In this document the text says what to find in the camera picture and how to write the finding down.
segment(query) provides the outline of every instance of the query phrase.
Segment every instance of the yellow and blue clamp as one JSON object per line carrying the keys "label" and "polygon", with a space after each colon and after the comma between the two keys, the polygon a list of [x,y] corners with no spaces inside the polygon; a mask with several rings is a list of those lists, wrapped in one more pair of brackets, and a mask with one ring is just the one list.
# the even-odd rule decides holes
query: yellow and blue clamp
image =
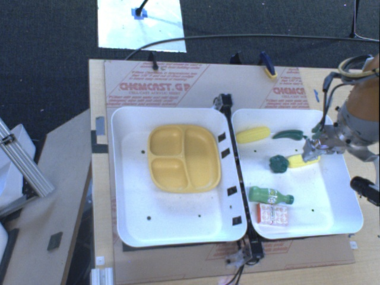
{"label": "yellow and blue clamp", "polygon": [[260,60],[261,62],[265,64],[265,69],[264,69],[265,73],[269,76],[269,78],[275,79],[277,77],[277,73],[276,73],[276,70],[274,69],[274,65],[269,55],[265,53],[264,51],[262,51],[260,53]]}

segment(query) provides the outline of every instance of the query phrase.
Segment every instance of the black carpet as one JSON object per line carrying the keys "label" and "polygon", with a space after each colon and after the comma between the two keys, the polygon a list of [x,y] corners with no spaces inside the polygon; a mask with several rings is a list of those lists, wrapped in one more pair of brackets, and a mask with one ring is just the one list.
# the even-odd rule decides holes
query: black carpet
{"label": "black carpet", "polygon": [[[267,33],[349,37],[354,0],[180,0],[186,36]],[[97,0],[0,0],[0,117],[34,139],[88,109],[88,60],[124,59],[131,51],[97,47]],[[379,38],[379,0],[360,0],[358,34]],[[275,37],[192,40],[187,53],[160,61],[228,63],[243,52],[257,64],[335,68],[379,52],[378,43]],[[146,60],[148,52],[134,56]]]}

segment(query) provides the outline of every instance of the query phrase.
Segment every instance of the red and white box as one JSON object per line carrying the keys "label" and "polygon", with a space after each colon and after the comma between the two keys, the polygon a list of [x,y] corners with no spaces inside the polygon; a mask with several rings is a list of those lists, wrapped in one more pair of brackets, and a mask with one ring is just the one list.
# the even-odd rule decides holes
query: red and white box
{"label": "red and white box", "polygon": [[288,223],[287,207],[259,203],[257,204],[257,221],[259,224],[286,226]]}

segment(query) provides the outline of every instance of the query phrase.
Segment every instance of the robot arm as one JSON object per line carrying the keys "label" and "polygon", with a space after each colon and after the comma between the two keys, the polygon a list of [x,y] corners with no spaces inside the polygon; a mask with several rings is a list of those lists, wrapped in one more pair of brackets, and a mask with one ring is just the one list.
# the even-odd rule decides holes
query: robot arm
{"label": "robot arm", "polygon": [[[362,72],[350,72],[350,68],[366,60]],[[328,89],[334,78],[341,78],[343,83],[333,88],[328,97]],[[337,121],[333,125],[325,125],[333,92],[344,85],[354,87],[339,108]],[[324,115],[313,129],[315,134],[312,139],[306,140],[302,158],[307,162],[322,154],[342,154],[347,150],[363,162],[373,162],[376,167],[376,184],[355,177],[351,181],[351,187],[378,206],[379,155],[369,151],[368,146],[379,141],[379,55],[370,59],[368,56],[358,56],[343,61],[338,67],[338,73],[332,72],[326,77],[323,91]]]}

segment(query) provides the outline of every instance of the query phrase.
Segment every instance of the green bottle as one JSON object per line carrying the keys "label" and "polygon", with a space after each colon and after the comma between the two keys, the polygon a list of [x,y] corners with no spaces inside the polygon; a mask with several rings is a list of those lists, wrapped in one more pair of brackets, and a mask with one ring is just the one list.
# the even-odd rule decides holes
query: green bottle
{"label": "green bottle", "polygon": [[280,202],[291,205],[295,201],[292,195],[283,195],[275,189],[259,188],[257,186],[250,187],[248,199],[251,202],[263,202],[272,205]]}

